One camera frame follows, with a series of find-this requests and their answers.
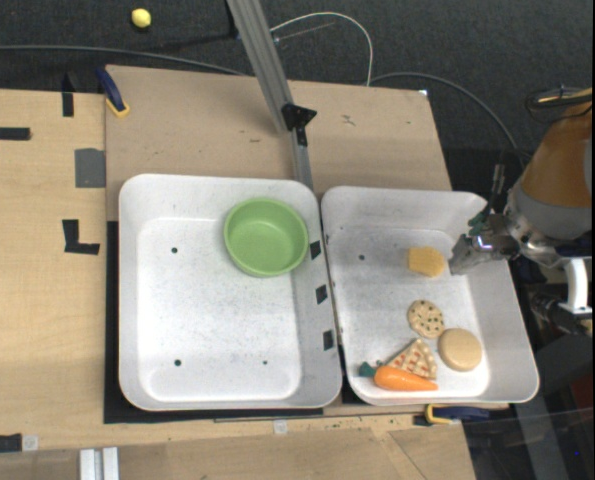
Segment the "green bowl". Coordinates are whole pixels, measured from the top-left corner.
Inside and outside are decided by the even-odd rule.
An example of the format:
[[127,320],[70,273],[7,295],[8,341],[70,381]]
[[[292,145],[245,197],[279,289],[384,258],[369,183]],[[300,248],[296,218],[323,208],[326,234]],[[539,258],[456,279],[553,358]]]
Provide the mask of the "green bowl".
[[224,240],[235,264],[257,277],[290,272],[308,251],[308,230],[301,216],[286,203],[264,197],[230,210]]

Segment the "wooden table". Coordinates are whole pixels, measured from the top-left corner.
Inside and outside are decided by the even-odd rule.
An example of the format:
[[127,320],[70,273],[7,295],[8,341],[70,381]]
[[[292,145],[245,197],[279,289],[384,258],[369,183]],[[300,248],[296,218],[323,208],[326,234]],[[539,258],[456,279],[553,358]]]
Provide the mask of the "wooden table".
[[[290,145],[254,78],[108,70],[131,107],[124,119],[97,94],[75,93],[74,116],[64,117],[60,93],[0,90],[0,127],[32,133],[0,141],[0,435],[37,436],[41,450],[217,439],[249,455],[255,439],[276,438],[272,420],[103,423],[106,224],[116,220],[119,187],[139,172],[291,178]],[[319,112],[308,128],[317,195],[337,185],[450,190],[423,94],[308,82],[291,90]],[[107,188],[76,186],[75,151],[88,148],[105,151]],[[64,252],[65,219],[79,221],[80,242],[99,243],[99,254]],[[288,420],[284,443],[376,444],[384,468],[403,475],[414,468],[398,432],[413,432],[413,441],[448,446],[463,462],[459,478],[474,478],[461,426],[450,427],[412,428],[407,410],[338,401],[323,417]],[[312,436],[302,442],[303,432]]]

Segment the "cable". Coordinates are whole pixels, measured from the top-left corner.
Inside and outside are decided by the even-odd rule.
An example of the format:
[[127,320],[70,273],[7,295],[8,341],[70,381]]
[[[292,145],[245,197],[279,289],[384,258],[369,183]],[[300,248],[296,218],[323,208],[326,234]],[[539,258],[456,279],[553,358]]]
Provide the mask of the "cable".
[[499,128],[501,128],[506,139],[508,139],[508,142],[510,143],[512,148],[516,152],[519,152],[519,146],[517,145],[517,142],[515,141],[514,137],[512,136],[512,134],[510,133],[508,128],[506,128],[506,126],[501,121],[501,119],[499,119],[499,117],[497,117],[497,115],[492,111],[492,109],[488,105],[486,105],[483,101],[481,101],[477,96],[475,96],[472,92],[470,92],[467,89],[464,89],[463,87],[461,87],[460,85],[457,85],[454,82],[451,82],[450,80],[446,80],[445,78],[441,78],[441,77],[434,76],[434,75],[427,75],[425,73],[397,71],[394,73],[388,73],[386,75],[377,76],[371,80],[371,83],[379,82],[381,80],[386,80],[388,78],[397,78],[397,77],[426,78],[428,80],[433,80],[435,82],[439,82],[439,83],[442,83],[449,87],[452,87],[453,89],[465,94],[466,96],[471,98],[475,103],[477,103],[490,117],[493,118],[493,120],[497,123]]
[[61,46],[61,45],[52,45],[52,44],[0,46],[0,52],[4,52],[4,51],[71,51],[71,52],[74,51],[74,52],[88,52],[88,53],[108,53],[108,54],[114,54],[114,55],[145,57],[145,58],[155,59],[155,60],[176,62],[176,63],[186,64],[186,65],[190,65],[190,66],[201,67],[204,69],[210,69],[213,71],[219,71],[222,73],[227,73],[229,75],[249,76],[249,75],[246,75],[245,73],[236,71],[234,69],[224,68],[221,66],[216,66],[214,64],[207,64],[205,62],[199,62],[196,60],[183,59],[181,57],[172,57],[170,55],[161,55],[159,53],[138,52],[138,51],[134,51],[134,50],[122,50],[119,48],[104,48],[104,47],[97,47],[97,46]]
[[372,78],[372,73],[373,73],[373,58],[374,58],[373,42],[370,39],[370,35],[368,34],[368,31],[363,27],[363,25],[361,23],[359,23],[354,18],[351,18],[350,16],[346,16],[345,14],[341,14],[339,12],[331,12],[331,11],[313,12],[311,14],[305,14],[304,16],[299,16],[297,18],[293,18],[291,20],[285,21],[284,23],[280,23],[279,25],[272,27],[270,29],[270,33],[273,34],[277,30],[281,30],[282,28],[292,25],[293,23],[297,23],[299,21],[306,20],[306,19],[316,18],[319,16],[335,16],[337,18],[342,18],[342,19],[348,20],[353,25],[357,26],[363,32],[364,36],[366,37],[366,42],[368,43],[368,50],[369,50],[368,76],[366,78],[366,86],[369,86],[371,84],[371,78]]

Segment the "empty white tray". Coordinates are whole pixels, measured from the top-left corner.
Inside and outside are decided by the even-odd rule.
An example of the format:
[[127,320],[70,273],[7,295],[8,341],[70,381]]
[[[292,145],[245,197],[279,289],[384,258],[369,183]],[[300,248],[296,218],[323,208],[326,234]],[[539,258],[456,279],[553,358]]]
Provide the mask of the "empty white tray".
[[[407,268],[407,250],[432,246],[450,258],[467,222],[485,205],[475,194],[337,187],[322,201],[322,217],[335,306],[352,389],[372,405],[523,402],[539,386],[508,264],[479,265],[467,275],[438,278]],[[417,299],[433,301],[446,328],[461,327],[482,342],[473,371],[451,370],[424,341],[438,364],[435,392],[394,392],[360,377],[364,361],[386,361],[413,338],[407,311]]]
[[[311,250],[251,277],[223,240],[252,197],[291,205]],[[295,181],[143,174],[119,196],[119,381],[145,410],[315,408],[341,389],[321,218]]]

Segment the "orange carrot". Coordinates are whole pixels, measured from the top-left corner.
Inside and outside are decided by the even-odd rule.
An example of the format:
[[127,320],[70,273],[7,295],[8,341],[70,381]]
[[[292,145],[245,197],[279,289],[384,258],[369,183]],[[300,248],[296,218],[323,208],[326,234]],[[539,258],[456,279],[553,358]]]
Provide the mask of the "orange carrot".
[[436,391],[438,389],[437,384],[428,379],[386,365],[377,368],[373,380],[380,388],[392,391]]

